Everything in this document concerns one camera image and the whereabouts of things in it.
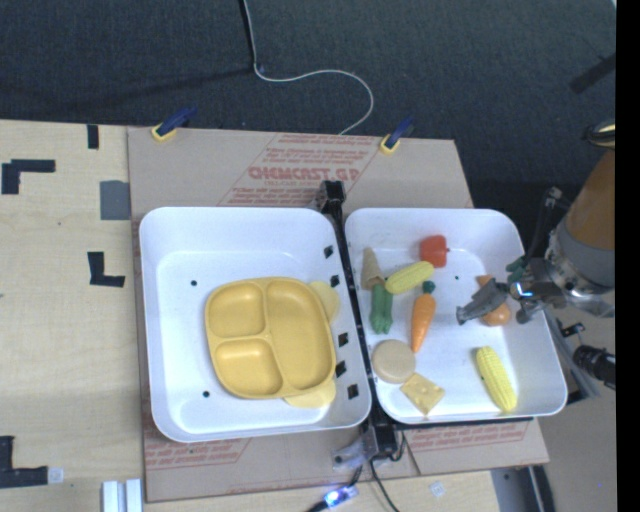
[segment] cardboard box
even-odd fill
[[[309,205],[323,180],[344,183],[345,215],[364,207],[472,207],[453,141],[406,139],[392,155],[376,137],[180,129],[164,143],[128,129],[146,498],[149,502],[347,482],[332,451],[358,428],[181,444],[149,406],[138,227],[162,206]],[[537,420],[406,430],[408,453],[380,467],[400,478],[548,461]],[[364,472],[363,479],[370,478]]]

